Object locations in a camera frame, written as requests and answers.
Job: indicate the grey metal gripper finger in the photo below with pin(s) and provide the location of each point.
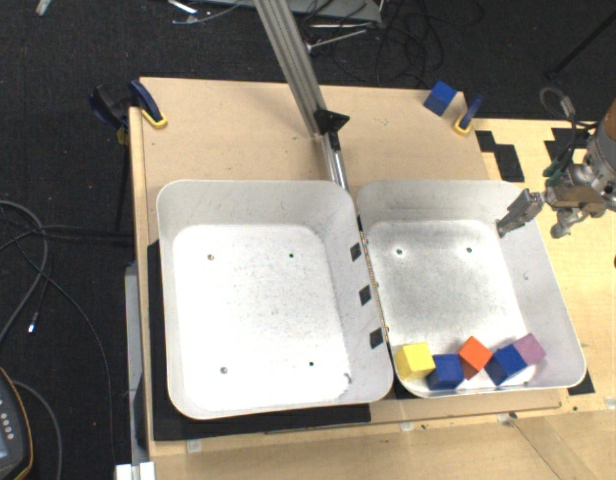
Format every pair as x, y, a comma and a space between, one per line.
520, 212
564, 224

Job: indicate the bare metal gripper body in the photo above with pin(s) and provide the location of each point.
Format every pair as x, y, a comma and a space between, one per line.
583, 194

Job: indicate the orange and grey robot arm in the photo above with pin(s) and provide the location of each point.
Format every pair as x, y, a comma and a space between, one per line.
607, 143

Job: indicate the white plastic tray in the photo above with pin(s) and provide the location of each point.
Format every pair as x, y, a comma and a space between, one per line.
258, 313
448, 288

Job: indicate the purple cube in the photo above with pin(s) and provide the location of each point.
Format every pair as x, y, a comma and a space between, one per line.
530, 349

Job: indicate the blue cube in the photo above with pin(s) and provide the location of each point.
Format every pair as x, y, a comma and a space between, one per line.
446, 371
440, 97
508, 363

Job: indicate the orange cube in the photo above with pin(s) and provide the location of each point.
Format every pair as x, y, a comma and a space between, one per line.
474, 355

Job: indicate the yellow cube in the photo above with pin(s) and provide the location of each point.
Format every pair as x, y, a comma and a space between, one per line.
414, 360

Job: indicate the pale wood board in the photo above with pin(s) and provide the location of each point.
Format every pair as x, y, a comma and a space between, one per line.
238, 138

